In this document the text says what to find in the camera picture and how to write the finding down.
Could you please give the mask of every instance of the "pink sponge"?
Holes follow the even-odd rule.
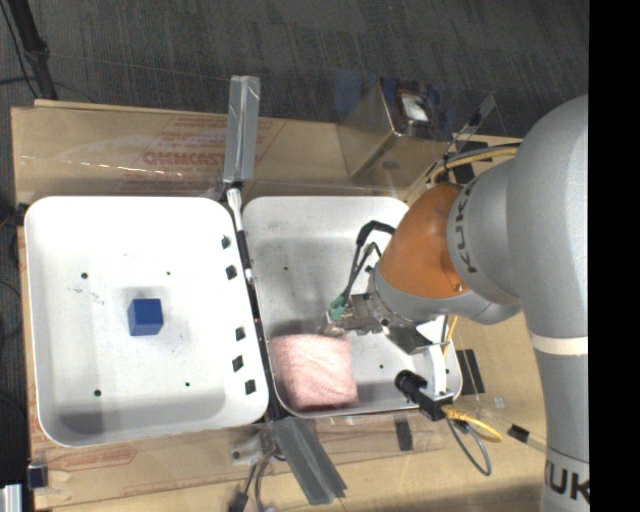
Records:
[[[272,338],[269,347],[293,409],[333,409],[358,401],[348,339],[294,334]]]

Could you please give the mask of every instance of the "black strip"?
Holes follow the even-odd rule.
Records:
[[[260,318],[260,309],[258,308],[258,296],[252,283],[247,283],[247,290],[249,292],[249,301],[251,302],[251,310],[253,312],[253,320],[255,322],[256,334],[258,335],[258,346],[260,347],[260,356],[262,358],[262,366],[264,367],[264,374],[267,378],[267,389],[269,390],[269,404],[267,405],[266,419],[270,422],[281,420],[290,416],[287,413],[276,395],[276,387],[273,382],[273,374],[271,373],[271,362],[269,361],[269,354],[267,352],[267,342],[264,335],[264,329],[262,327],[262,319]]]
[[[29,490],[40,489],[49,485],[49,468],[46,465],[29,466],[27,470],[27,486]]]
[[[240,368],[244,366],[244,361],[242,360],[242,356],[236,357],[233,361],[231,361],[231,364],[233,365],[234,372],[237,372],[238,370],[240,370]]]
[[[225,269],[225,272],[227,273],[227,279],[229,281],[231,281],[235,277],[238,277],[238,271],[236,270],[236,267],[234,267],[233,265],[229,265]]]
[[[33,70],[36,82],[42,96],[48,100],[57,100],[53,78],[49,72],[47,60],[49,60],[49,48],[38,34],[38,29],[33,21],[33,14],[29,6],[29,0],[7,0],[9,10],[13,16],[18,35],[27,57],[27,62]]]
[[[459,165],[458,167],[454,167],[452,171],[458,185],[466,185],[476,177],[471,164]]]
[[[477,151],[478,149],[488,149],[489,144],[486,142],[482,142],[480,140],[457,140],[456,141],[456,150],[464,153],[468,151]],[[491,162],[491,158],[487,158],[484,160],[485,162]]]
[[[238,251],[240,252],[240,261],[242,261],[242,268],[251,268],[251,258],[249,258],[249,248],[247,247],[247,238],[244,231],[238,231],[236,233],[236,240],[238,241]]]
[[[409,452],[413,450],[413,435],[411,434],[409,422],[406,419],[397,419],[395,423],[398,448],[400,448],[401,452]]]
[[[527,444],[529,442],[530,433],[531,432],[529,432],[527,429],[522,428],[516,425],[515,423],[511,425],[511,428],[507,432],[507,434],[509,434],[511,437],[513,437],[514,439],[517,439],[518,441],[524,444]]]
[[[461,395],[475,395],[476,393],[484,393],[484,383],[480,376],[480,368],[473,350],[456,350],[460,371],[462,373],[462,391]]]
[[[256,381],[251,379],[248,380],[247,382],[244,383],[244,392],[247,395],[250,395],[251,393],[254,393],[256,390]]]

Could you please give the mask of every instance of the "kuka logo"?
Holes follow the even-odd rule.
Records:
[[[460,242],[458,242],[458,256],[460,256],[460,259],[467,266],[467,272],[469,272],[470,274],[473,274],[474,272],[477,272],[478,269],[476,267],[474,267],[473,264],[471,263],[471,254],[469,254],[469,251],[465,250],[467,244],[466,244],[465,239],[464,239],[464,223],[463,223],[463,220],[464,220],[464,209],[467,206],[467,203],[469,202],[468,198],[471,195],[471,189],[473,188],[474,184],[475,184],[475,181],[472,182],[465,189],[464,195],[467,196],[467,199],[465,199],[464,201],[460,201],[458,203],[458,215],[456,215],[456,233],[458,233],[460,235]]]
[[[550,460],[547,460],[544,468],[544,484],[549,489],[574,501],[578,501],[579,496],[582,496],[588,505],[591,505],[590,480],[590,478],[587,478],[581,482],[580,475],[572,471],[571,481],[569,482],[569,471],[565,468],[558,468]]]

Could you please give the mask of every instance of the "bin hole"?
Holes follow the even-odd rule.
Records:
[[[251,379],[244,383],[244,391],[247,395],[250,395],[256,390],[256,381]]]
[[[233,265],[229,265],[226,269],[225,269],[226,273],[227,273],[227,279],[231,280],[234,277],[236,277],[238,275],[238,271],[236,270],[236,267],[234,267]]]
[[[231,361],[231,363],[233,364],[234,372],[237,372],[240,368],[244,366],[244,361],[242,360],[242,356],[236,357],[233,361]]]

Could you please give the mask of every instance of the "metal bracket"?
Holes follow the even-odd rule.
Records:
[[[223,174],[227,184],[253,178],[259,108],[260,79],[232,76]]]
[[[453,393],[447,389],[447,369],[442,353],[442,344],[428,345],[424,351],[429,352],[429,357],[425,358],[427,363],[425,376],[429,386],[424,394],[432,400],[453,396]]]
[[[420,410],[431,420],[439,421],[445,418],[442,406],[453,403],[451,395],[433,400],[423,391],[428,387],[428,382],[409,370],[402,370],[398,375],[394,384],[396,387],[413,403],[420,407]]]
[[[7,485],[0,489],[0,512],[22,512],[22,486]]]
[[[367,299],[364,295],[351,295],[349,303],[345,307],[342,317],[335,325],[345,331],[356,331],[358,336],[367,333],[378,333],[382,330],[380,323],[376,320],[367,306]]]
[[[234,466],[257,464],[267,453],[271,453],[274,448],[271,432],[267,429],[261,429],[244,442],[229,445]]]
[[[306,420],[289,417],[273,422],[271,428],[309,504],[328,504],[336,497],[344,498],[347,486]]]
[[[31,491],[49,485],[49,467],[46,462],[31,462],[27,466],[27,485]]]

